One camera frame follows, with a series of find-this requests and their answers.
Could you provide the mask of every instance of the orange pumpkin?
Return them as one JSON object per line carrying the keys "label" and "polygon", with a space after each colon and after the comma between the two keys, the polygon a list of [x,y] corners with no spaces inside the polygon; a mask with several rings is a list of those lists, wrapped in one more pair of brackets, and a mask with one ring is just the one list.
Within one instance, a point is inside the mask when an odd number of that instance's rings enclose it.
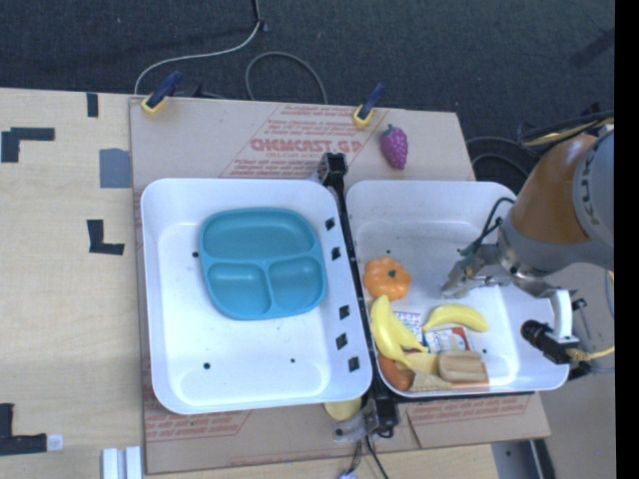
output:
{"label": "orange pumpkin", "polygon": [[410,273],[388,256],[367,262],[362,280],[372,296],[378,298],[385,294],[391,301],[406,296],[410,287]]}

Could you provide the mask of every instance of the blue plastic tray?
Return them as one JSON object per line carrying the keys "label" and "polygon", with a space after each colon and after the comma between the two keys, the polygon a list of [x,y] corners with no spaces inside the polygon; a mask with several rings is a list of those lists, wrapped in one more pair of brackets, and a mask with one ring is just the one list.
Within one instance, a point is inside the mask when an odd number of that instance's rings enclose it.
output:
{"label": "blue plastic tray", "polygon": [[200,262],[215,307],[234,319],[267,319],[313,309],[326,291],[320,241],[298,213],[231,210],[206,219]]}

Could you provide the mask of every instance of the snack package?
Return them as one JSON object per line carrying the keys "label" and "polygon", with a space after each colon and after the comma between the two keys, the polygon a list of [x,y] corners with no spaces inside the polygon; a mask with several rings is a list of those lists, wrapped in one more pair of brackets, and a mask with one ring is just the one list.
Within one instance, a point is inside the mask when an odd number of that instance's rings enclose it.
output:
{"label": "snack package", "polygon": [[422,342],[431,353],[474,350],[463,326],[427,331],[423,335]]}
{"label": "snack package", "polygon": [[422,342],[421,337],[421,318],[419,314],[415,314],[413,312],[398,312],[396,310],[393,311],[397,318],[410,330],[415,334],[417,340]]}

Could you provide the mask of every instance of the toy banana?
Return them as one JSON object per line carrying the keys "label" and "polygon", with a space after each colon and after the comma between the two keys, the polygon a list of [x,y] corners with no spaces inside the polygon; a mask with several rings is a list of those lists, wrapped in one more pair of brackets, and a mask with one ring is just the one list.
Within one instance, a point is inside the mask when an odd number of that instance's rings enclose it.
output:
{"label": "toy banana", "polygon": [[403,346],[425,349],[419,343],[417,337],[405,327],[390,309],[390,302],[385,294],[372,303],[370,308],[370,331],[379,352],[386,358],[403,363],[406,367],[410,367],[410,362],[403,353]]}
{"label": "toy banana", "polygon": [[485,317],[471,306],[463,303],[440,305],[430,313],[428,320],[421,329],[428,331],[434,326],[448,323],[462,324],[475,331],[486,331],[488,329],[488,322]]}
{"label": "toy banana", "polygon": [[413,371],[421,371],[426,374],[439,374],[439,366],[437,363],[438,353],[407,353],[406,359],[410,362],[410,368]]}

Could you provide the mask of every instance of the dark carpet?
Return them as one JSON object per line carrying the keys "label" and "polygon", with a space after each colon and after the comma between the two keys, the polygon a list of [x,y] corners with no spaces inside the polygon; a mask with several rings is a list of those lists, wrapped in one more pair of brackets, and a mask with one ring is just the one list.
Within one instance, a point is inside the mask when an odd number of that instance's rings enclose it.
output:
{"label": "dark carpet", "polygon": [[[247,99],[258,55],[313,67],[328,102],[455,112],[474,141],[479,179],[518,191],[534,158],[514,139],[588,109],[614,109],[615,0],[258,0],[265,26],[235,53],[151,71],[142,93],[178,69],[206,93]],[[0,0],[0,86],[133,93],[163,59],[225,50],[256,23],[252,0]],[[321,102],[302,65],[268,57],[255,98]],[[500,161],[507,158],[510,163]]]}

